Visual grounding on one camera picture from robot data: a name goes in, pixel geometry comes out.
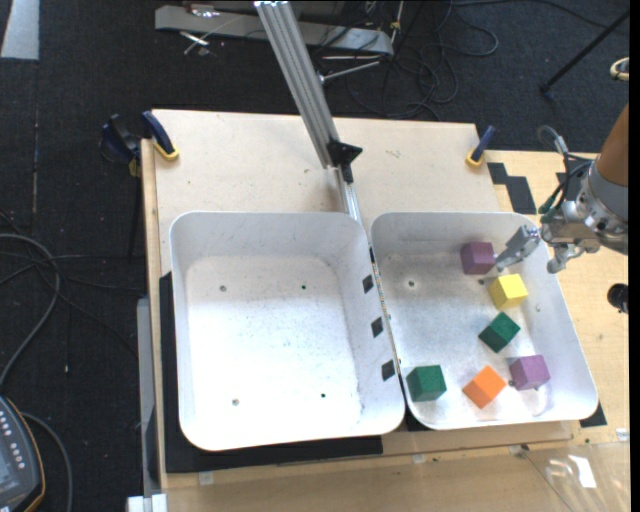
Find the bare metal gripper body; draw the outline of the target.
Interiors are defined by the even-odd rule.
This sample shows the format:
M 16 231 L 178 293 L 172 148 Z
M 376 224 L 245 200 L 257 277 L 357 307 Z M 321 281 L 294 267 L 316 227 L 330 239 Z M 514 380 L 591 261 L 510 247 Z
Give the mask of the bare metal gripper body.
M 628 224 L 599 200 L 564 201 L 541 218 L 541 238 L 557 252 L 628 254 Z

